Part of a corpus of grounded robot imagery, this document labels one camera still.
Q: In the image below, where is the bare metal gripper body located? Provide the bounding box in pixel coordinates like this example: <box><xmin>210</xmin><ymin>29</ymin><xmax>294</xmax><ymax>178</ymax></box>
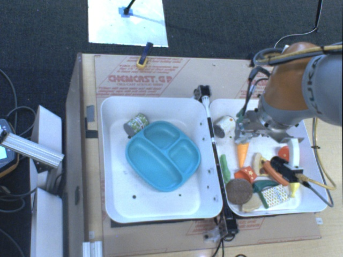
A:
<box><xmin>236</xmin><ymin>109</ymin><xmax>305</xmax><ymax>145</ymax></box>

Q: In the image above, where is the orange carrot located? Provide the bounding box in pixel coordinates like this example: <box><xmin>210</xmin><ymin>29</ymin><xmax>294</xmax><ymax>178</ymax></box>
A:
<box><xmin>236</xmin><ymin>141</ymin><xmax>250</xmax><ymax>169</ymax></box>

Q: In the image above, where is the white can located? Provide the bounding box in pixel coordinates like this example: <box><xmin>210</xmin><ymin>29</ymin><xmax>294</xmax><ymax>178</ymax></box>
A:
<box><xmin>213</xmin><ymin>115</ymin><xmax>237</xmax><ymax>139</ymax></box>

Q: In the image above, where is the pizza slice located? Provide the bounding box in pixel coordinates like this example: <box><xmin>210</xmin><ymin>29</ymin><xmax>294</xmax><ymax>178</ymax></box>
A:
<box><xmin>252</xmin><ymin>152</ymin><xmax>269</xmax><ymax>177</ymax></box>

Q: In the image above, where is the thin black and white rod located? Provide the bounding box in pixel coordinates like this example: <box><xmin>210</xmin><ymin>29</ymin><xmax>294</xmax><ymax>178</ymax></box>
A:
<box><xmin>203</xmin><ymin>96</ymin><xmax>229</xmax><ymax>219</ymax></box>

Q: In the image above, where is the red tomato slice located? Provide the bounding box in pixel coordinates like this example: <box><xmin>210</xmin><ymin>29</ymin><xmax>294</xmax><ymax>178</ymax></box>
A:
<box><xmin>278</xmin><ymin>146</ymin><xmax>290</xmax><ymax>162</ymax></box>

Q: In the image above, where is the red cube with star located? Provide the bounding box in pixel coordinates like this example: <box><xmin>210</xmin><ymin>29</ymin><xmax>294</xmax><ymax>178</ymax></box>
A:
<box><xmin>234</xmin><ymin>165</ymin><xmax>258</xmax><ymax>184</ymax></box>

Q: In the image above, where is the orange sausage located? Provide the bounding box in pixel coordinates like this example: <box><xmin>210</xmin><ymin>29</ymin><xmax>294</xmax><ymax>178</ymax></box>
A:
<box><xmin>263</xmin><ymin>160</ymin><xmax>290</xmax><ymax>186</ymax></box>

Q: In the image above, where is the dark green curved toy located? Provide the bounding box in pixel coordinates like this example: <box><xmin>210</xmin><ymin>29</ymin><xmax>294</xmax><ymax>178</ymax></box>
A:
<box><xmin>252</xmin><ymin>179</ymin><xmax>280</xmax><ymax>209</ymax></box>

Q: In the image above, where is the brown round biscuit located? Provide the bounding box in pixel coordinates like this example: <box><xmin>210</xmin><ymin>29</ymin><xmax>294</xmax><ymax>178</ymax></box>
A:
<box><xmin>225</xmin><ymin>178</ymin><xmax>254</xmax><ymax>206</ymax></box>

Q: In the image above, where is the white patterned carton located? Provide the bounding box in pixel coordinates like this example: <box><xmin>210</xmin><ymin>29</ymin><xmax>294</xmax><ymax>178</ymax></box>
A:
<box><xmin>260</xmin><ymin>184</ymin><xmax>290</xmax><ymax>208</ymax></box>

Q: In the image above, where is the tan bread slice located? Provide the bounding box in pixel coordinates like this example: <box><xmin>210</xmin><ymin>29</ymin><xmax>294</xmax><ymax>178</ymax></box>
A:
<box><xmin>241</xmin><ymin>194</ymin><xmax>263</xmax><ymax>213</ymax></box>

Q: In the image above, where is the white plastic tray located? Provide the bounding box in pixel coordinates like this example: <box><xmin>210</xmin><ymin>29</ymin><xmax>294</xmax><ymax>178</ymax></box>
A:
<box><xmin>100</xmin><ymin>96</ymin><xmax>224</xmax><ymax>224</ymax></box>
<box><xmin>208</xmin><ymin>98</ymin><xmax>329</xmax><ymax>217</ymax></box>

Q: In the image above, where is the blue divided plate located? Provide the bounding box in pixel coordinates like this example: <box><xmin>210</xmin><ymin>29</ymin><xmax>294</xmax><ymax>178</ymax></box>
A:
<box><xmin>125</xmin><ymin>120</ymin><xmax>202</xmax><ymax>193</ymax></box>

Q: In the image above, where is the brown cardboard board red print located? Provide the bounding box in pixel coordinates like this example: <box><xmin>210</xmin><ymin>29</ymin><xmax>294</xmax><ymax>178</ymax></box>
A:
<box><xmin>94</xmin><ymin>55</ymin><xmax>322</xmax><ymax>251</ymax></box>

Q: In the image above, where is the green patterned can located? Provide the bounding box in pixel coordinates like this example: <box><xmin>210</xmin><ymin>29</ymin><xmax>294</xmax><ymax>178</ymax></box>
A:
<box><xmin>123</xmin><ymin>112</ymin><xmax>150</xmax><ymax>138</ymax></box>

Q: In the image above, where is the black block with thin wires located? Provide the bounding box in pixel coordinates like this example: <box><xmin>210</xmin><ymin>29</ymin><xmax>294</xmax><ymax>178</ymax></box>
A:
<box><xmin>219</xmin><ymin>215</ymin><xmax>239</xmax><ymax>237</ymax></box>
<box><xmin>193</xmin><ymin>85</ymin><xmax>212</xmax><ymax>100</ymax></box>

